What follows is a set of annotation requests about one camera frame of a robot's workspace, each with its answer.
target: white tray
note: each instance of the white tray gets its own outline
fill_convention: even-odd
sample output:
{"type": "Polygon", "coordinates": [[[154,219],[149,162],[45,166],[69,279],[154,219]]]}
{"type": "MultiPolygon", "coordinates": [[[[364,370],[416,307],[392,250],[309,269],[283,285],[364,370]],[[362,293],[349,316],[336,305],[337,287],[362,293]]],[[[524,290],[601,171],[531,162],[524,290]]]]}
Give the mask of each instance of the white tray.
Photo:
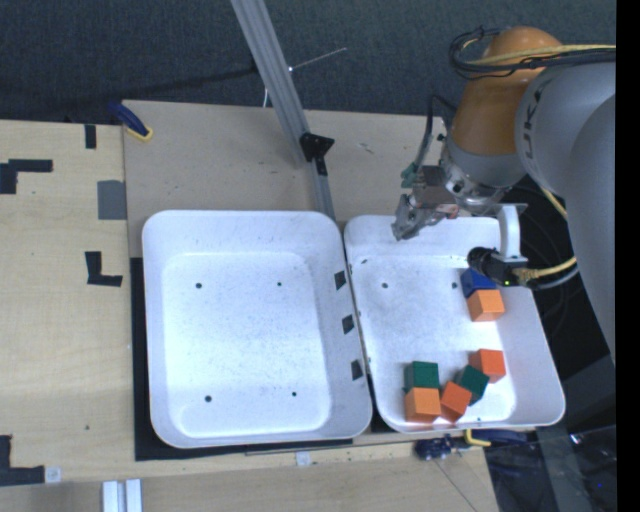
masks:
{"type": "Polygon", "coordinates": [[[345,228],[347,259],[373,390],[380,415],[399,432],[550,425],[565,400],[533,294],[501,288],[506,313],[472,322],[460,286],[466,256],[476,246],[499,247],[490,218],[444,220],[397,242],[393,217],[362,216],[345,228]],[[403,368],[411,361],[438,363],[440,384],[454,378],[478,348],[503,350],[507,376],[454,425],[404,419],[403,368]]]}
{"type": "Polygon", "coordinates": [[[145,224],[151,421],[193,448],[351,438],[371,420],[340,232],[315,212],[145,224]]]}

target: block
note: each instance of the block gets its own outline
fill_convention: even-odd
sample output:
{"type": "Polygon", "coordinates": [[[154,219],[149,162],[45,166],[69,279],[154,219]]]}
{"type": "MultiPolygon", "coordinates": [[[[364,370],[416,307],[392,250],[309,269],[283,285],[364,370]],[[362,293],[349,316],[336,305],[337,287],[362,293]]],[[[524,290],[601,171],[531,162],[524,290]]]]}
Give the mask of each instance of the block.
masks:
{"type": "Polygon", "coordinates": [[[488,375],[490,384],[495,384],[507,374],[502,350],[481,348],[469,355],[469,364],[488,375]]]}
{"type": "Polygon", "coordinates": [[[476,290],[497,290],[498,285],[487,276],[476,272],[472,268],[468,268],[460,275],[460,284],[462,285],[462,294],[465,299],[476,290]]]}
{"type": "Polygon", "coordinates": [[[404,390],[411,388],[440,388],[438,364],[413,361],[404,368],[404,390]]]}
{"type": "Polygon", "coordinates": [[[412,388],[404,395],[404,416],[407,421],[433,423],[440,413],[439,389],[412,388]]]}
{"type": "Polygon", "coordinates": [[[440,394],[440,415],[451,423],[458,421],[471,402],[471,391],[449,381],[440,394]]]}
{"type": "Polygon", "coordinates": [[[476,290],[467,298],[467,307],[474,322],[497,320],[504,314],[500,290],[476,290]]]}
{"type": "Polygon", "coordinates": [[[473,366],[467,365],[457,373],[454,382],[471,391],[469,405],[473,405],[484,395],[489,384],[489,376],[473,366]]]}

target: wooden table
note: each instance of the wooden table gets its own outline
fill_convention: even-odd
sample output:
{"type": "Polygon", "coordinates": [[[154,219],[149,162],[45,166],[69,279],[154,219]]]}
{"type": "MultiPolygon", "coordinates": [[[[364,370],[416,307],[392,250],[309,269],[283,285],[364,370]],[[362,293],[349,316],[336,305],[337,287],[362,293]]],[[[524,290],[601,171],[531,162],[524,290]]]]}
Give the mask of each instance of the wooden table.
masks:
{"type": "MultiPolygon", "coordinates": [[[[0,435],[13,436],[12,467],[45,465],[62,474],[55,486],[0,489],[0,503],[8,500],[12,510],[21,510],[42,502],[54,510],[56,500],[67,500],[68,510],[74,503],[80,510],[80,503],[98,499],[94,490],[100,482],[142,478],[145,503],[154,504],[150,510],[198,510],[213,495],[220,509],[226,504],[234,510],[253,509],[259,496],[274,510],[387,510],[396,508],[396,499],[432,500],[439,510],[447,504],[451,510],[497,510],[481,450],[437,463],[419,461],[411,453],[412,437],[400,434],[365,433],[353,446],[313,451],[311,467],[297,467],[293,451],[135,461],[129,258],[139,254],[141,222],[167,205],[276,209],[294,201],[294,208],[309,209],[311,196],[304,195],[308,177],[290,166],[270,109],[128,105],[144,114],[145,123],[154,123],[148,146],[119,126],[97,126],[97,146],[87,148],[83,125],[0,121],[0,163],[54,164],[51,173],[19,172],[17,193],[0,195],[0,435]],[[176,125],[163,119],[182,126],[180,133],[186,125],[195,131],[176,137],[176,125]],[[211,142],[216,133],[231,137],[240,126],[236,146],[211,142]],[[166,155],[161,143],[168,140],[180,169],[175,162],[157,163],[166,155]],[[186,150],[179,140],[190,141],[186,150]],[[242,150],[249,143],[251,150],[242,150]],[[232,154],[234,148],[241,151],[232,154]],[[197,180],[189,176],[202,174],[205,167],[196,162],[210,162],[211,155],[218,159],[211,162],[216,183],[226,187],[190,203],[197,180]],[[153,168],[154,186],[147,181],[145,192],[144,176],[153,168]],[[264,187],[254,186],[256,173],[262,182],[282,173],[276,182],[286,193],[274,201],[264,187]],[[99,218],[98,183],[112,180],[126,181],[127,220],[99,218]],[[163,193],[167,200],[159,201],[163,193]],[[87,284],[88,251],[101,252],[102,273],[122,275],[121,286],[87,284]],[[278,490],[285,488],[284,494],[278,490]]],[[[392,214],[399,173],[415,155],[424,119],[308,116],[317,133],[337,140],[327,156],[337,220],[392,214]]]]}

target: red-orange block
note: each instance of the red-orange block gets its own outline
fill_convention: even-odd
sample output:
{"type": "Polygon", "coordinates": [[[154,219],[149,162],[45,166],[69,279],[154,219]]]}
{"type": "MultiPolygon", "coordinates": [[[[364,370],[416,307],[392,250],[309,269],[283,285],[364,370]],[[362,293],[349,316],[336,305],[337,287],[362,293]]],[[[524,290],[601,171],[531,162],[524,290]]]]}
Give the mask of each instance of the red-orange block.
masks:
{"type": "Polygon", "coordinates": [[[507,374],[502,350],[481,348],[469,355],[469,365],[489,376],[489,382],[494,384],[507,374]]]}
{"type": "Polygon", "coordinates": [[[500,290],[476,290],[467,298],[469,315],[474,322],[496,320],[504,314],[500,290]]]}
{"type": "Polygon", "coordinates": [[[440,391],[437,388],[411,388],[404,395],[404,416],[407,421],[433,423],[440,412],[440,391]]]}
{"type": "Polygon", "coordinates": [[[453,381],[445,384],[440,395],[441,416],[455,423],[467,411],[471,402],[471,391],[464,389],[453,381]]]}

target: blue block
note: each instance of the blue block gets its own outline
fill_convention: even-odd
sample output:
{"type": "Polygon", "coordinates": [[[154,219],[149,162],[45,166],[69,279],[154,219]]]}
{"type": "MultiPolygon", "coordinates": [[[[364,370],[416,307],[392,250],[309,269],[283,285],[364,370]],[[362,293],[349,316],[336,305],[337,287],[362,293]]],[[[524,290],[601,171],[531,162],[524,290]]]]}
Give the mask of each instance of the blue block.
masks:
{"type": "Polygon", "coordinates": [[[498,287],[491,279],[482,274],[478,274],[471,268],[468,268],[462,273],[460,283],[462,284],[462,293],[465,299],[468,299],[476,290],[494,290],[498,287]]]}

